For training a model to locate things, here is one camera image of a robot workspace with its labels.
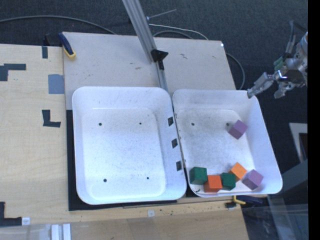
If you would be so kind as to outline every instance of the black tape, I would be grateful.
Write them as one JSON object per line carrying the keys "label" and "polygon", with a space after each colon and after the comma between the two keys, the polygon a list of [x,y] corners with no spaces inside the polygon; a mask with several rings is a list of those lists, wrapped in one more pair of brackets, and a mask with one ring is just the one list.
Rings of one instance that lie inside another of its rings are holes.
{"label": "black tape", "polygon": [[0,220],[5,218],[5,202],[0,202]]}
{"label": "black tape", "polygon": [[26,70],[26,64],[3,64],[0,66],[0,81],[8,81],[9,70]]}
{"label": "black tape", "polygon": [[42,46],[42,58],[48,59],[48,47]]}
{"label": "black tape", "polygon": [[42,110],[42,116],[43,116],[43,126],[57,127],[57,128],[60,127],[61,122],[51,122],[50,121],[50,110],[49,109]]}
{"label": "black tape", "polygon": [[8,69],[5,66],[0,66],[0,81],[8,81]]}
{"label": "black tape", "polygon": [[235,208],[237,204],[235,202],[226,202],[224,206],[225,208],[232,209],[232,208]]}
{"label": "black tape", "polygon": [[22,217],[5,218],[5,202],[0,202],[0,228],[10,226],[21,226]]}
{"label": "black tape", "polygon": [[27,65],[26,64],[3,64],[5,68],[8,70],[26,70]]}

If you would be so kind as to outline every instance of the wooden block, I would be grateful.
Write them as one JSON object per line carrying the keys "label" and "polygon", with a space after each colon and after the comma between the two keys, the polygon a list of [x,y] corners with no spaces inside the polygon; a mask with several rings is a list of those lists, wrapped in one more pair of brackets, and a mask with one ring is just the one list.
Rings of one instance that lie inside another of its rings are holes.
{"label": "wooden block", "polygon": [[261,184],[263,176],[256,170],[249,171],[245,178],[242,180],[242,183],[245,184],[249,189],[254,190]]}
{"label": "wooden block", "polygon": [[235,165],[231,168],[229,171],[230,174],[235,175],[235,181],[239,181],[245,176],[247,170],[238,162],[235,163]]}
{"label": "wooden block", "polygon": [[190,184],[203,185],[207,180],[207,168],[193,167],[189,172]]}
{"label": "wooden block", "polygon": [[232,190],[236,187],[236,176],[233,173],[223,172],[220,175],[223,190]]}
{"label": "wooden block", "polygon": [[229,133],[238,140],[247,129],[248,126],[244,122],[237,120],[229,130]]}
{"label": "wooden block", "polygon": [[222,189],[222,182],[220,175],[208,175],[208,180],[203,184],[204,192],[217,193]]}

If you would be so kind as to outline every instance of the metal pole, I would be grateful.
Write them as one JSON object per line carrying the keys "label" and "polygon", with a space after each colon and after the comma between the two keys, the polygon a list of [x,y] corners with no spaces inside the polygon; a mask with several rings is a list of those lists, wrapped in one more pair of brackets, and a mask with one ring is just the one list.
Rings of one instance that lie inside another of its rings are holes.
{"label": "metal pole", "polygon": [[159,61],[156,61],[151,53],[152,51],[157,50],[157,47],[139,0],[122,0],[122,2],[140,40],[147,59],[150,63],[156,62],[159,86],[168,91],[164,69],[160,67]]}

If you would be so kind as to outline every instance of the gray tape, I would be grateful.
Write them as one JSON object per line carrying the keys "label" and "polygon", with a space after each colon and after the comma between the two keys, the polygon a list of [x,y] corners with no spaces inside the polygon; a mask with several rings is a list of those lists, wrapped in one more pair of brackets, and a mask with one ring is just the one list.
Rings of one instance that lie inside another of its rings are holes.
{"label": "gray tape", "polygon": [[65,80],[64,76],[60,74],[48,75],[48,88],[49,94],[64,94],[65,93]]}

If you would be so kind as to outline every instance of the wooden board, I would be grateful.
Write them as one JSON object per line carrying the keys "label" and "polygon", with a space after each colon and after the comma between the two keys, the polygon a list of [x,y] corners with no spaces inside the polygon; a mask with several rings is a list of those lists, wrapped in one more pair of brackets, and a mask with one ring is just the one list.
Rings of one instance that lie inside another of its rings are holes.
{"label": "wooden board", "polygon": [[[3,64],[26,64],[25,71],[10,70],[8,81],[0,81],[0,201],[5,202],[6,218],[29,217],[32,225],[127,220],[146,218],[151,209],[155,220],[159,218],[156,227],[163,239],[169,239],[164,228],[174,230],[166,218],[177,218],[175,223],[187,228],[178,218],[196,221],[195,214],[205,216],[208,224],[215,212],[226,216],[222,220],[232,215],[245,228],[239,207],[226,210],[225,202],[230,201],[226,197],[183,197],[177,204],[69,211],[65,96],[49,94],[48,88],[48,75],[64,74],[63,51],[48,47],[48,58],[42,58],[41,46],[1,44]],[[43,126],[42,110],[50,110],[51,121],[61,122],[60,127]]]}
{"label": "wooden board", "polygon": [[[0,228],[0,239],[51,239],[50,224]],[[74,222],[75,240],[249,240],[240,209],[149,218]]]}

